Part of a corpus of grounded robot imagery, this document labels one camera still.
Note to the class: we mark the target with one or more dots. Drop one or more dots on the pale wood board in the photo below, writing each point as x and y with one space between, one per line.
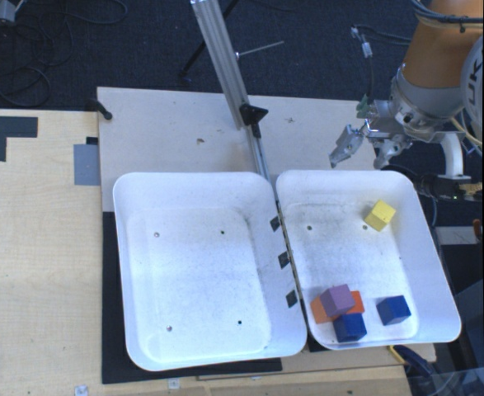
163 134

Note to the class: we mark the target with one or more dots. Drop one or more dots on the white plastic tray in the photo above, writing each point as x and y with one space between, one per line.
349 258
200 279

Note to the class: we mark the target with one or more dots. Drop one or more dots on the purple cube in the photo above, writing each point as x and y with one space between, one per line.
336 300

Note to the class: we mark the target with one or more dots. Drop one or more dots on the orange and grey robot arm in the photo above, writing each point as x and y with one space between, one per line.
439 52

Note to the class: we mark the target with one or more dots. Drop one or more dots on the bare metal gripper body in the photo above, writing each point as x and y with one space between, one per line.
394 120

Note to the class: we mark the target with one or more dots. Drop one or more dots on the black cylinder on white bracket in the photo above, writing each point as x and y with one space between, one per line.
455 155

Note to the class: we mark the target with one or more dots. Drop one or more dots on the orange cube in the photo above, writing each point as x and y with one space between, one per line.
318 311
358 302

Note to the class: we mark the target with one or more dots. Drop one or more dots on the yellow cube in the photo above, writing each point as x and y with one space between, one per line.
379 215

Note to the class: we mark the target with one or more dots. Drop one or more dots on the blue cube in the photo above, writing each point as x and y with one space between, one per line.
393 310
349 327

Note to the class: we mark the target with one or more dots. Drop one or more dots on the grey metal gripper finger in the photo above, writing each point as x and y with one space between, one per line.
346 144
390 149

